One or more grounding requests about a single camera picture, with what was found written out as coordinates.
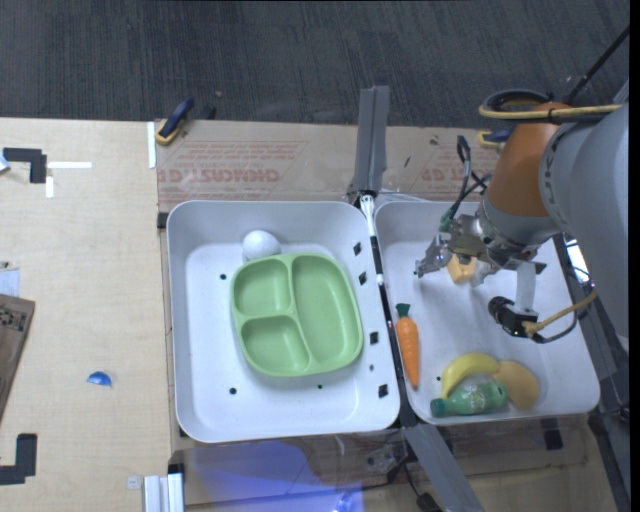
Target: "green divided plate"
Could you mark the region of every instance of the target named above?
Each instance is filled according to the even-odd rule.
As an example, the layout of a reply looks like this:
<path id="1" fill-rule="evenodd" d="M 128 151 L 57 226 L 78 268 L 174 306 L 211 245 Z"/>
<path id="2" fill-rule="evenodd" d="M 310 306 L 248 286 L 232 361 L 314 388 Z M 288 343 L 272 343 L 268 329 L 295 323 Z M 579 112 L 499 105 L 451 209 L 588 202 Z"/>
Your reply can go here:
<path id="1" fill-rule="evenodd" d="M 337 370 L 362 350 L 347 275 L 323 254 L 286 253 L 245 263 L 231 282 L 231 310 L 247 361 L 273 377 Z"/>

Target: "dark carpet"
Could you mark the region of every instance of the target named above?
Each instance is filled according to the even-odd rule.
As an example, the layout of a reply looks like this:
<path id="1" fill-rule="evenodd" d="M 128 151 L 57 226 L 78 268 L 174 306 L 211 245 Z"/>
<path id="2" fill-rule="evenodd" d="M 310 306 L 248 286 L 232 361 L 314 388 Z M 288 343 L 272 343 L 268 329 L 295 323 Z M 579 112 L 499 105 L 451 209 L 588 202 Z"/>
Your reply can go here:
<path id="1" fill-rule="evenodd" d="M 495 128 L 486 96 L 561 97 L 629 18 L 630 0 L 2 0 L 0 116 L 146 121 L 192 95 L 193 118 L 356 124 L 377 84 L 390 125 Z M 574 105 L 628 75 L 627 37 Z"/>

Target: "toy carrot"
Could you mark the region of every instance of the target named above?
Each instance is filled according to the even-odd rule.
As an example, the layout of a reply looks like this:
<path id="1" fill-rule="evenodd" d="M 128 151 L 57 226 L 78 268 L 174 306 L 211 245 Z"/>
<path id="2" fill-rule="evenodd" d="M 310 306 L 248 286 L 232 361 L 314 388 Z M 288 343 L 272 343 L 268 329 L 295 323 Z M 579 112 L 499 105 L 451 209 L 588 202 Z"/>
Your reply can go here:
<path id="1" fill-rule="evenodd" d="M 396 334 L 398 335 L 398 344 L 400 345 L 404 371 L 411 385 L 417 388 L 420 376 L 418 326 L 407 316 L 410 307 L 409 304 L 396 304 L 396 309 L 400 315 L 400 318 L 396 322 Z"/>

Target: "toy banana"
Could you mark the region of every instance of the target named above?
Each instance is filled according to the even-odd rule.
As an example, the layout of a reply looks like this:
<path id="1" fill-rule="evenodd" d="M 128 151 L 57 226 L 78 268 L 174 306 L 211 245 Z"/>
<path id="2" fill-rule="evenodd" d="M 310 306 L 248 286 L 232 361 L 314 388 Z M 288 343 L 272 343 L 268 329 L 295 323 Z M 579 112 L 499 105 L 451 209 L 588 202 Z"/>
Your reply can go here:
<path id="1" fill-rule="evenodd" d="M 468 352 L 458 356 L 445 367 L 440 375 L 441 397 L 447 398 L 449 392 L 472 373 L 495 373 L 499 368 L 498 361 L 482 352 Z"/>

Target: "green bottle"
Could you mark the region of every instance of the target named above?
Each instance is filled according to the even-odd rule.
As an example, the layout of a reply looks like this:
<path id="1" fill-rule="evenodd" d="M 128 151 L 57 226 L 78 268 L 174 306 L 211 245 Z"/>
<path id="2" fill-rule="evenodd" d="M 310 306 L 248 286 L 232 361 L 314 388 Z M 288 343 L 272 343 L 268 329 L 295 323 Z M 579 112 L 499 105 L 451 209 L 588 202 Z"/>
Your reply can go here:
<path id="1" fill-rule="evenodd" d="M 491 380 L 474 386 L 461 386 L 449 398 L 431 400 L 431 414 L 442 416 L 482 414 L 507 403 L 507 390 L 501 382 Z"/>

